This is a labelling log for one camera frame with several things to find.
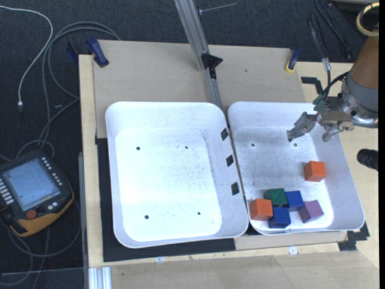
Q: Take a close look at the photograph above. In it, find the orange cube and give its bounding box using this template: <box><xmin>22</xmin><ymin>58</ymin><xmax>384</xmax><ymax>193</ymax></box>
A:
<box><xmin>249</xmin><ymin>197</ymin><xmax>274</xmax><ymax>222</ymax></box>
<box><xmin>303</xmin><ymin>160</ymin><xmax>327</xmax><ymax>183</ymax></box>

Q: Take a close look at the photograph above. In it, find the blue cube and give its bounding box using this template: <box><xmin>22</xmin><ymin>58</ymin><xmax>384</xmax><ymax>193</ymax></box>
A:
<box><xmin>268</xmin><ymin>206</ymin><xmax>292</xmax><ymax>229</ymax></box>
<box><xmin>285</xmin><ymin>190</ymin><xmax>306</xmax><ymax>212</ymax></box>

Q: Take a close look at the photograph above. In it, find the brown cardboard board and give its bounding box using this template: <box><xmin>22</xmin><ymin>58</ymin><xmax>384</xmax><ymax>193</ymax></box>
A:
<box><xmin>92</xmin><ymin>39</ymin><xmax>350</xmax><ymax>251</ymax></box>

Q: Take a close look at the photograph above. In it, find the green cube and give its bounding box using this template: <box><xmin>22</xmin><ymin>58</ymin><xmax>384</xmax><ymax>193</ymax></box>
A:
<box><xmin>263</xmin><ymin>187</ymin><xmax>290</xmax><ymax>208</ymax></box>

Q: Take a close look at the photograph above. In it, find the purple cube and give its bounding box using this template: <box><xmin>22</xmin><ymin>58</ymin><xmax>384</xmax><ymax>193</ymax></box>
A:
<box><xmin>297</xmin><ymin>199</ymin><xmax>325</xmax><ymax>224</ymax></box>

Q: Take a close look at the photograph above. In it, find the black cylinder on white bracket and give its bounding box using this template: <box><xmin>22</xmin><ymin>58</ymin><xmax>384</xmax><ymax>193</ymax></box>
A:
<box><xmin>356</xmin><ymin>148</ymin><xmax>379</xmax><ymax>172</ymax></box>

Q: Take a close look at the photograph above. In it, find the white plastic tray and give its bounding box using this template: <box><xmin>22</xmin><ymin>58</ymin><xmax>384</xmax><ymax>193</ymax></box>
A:
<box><xmin>227</xmin><ymin>101</ymin><xmax>366</xmax><ymax>236</ymax></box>
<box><xmin>104</xmin><ymin>101</ymin><xmax>250</xmax><ymax>249</ymax></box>

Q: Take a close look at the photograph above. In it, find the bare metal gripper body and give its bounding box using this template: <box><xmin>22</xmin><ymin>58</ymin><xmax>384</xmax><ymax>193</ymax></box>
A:
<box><xmin>316</xmin><ymin>84</ymin><xmax>379</xmax><ymax>129</ymax></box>

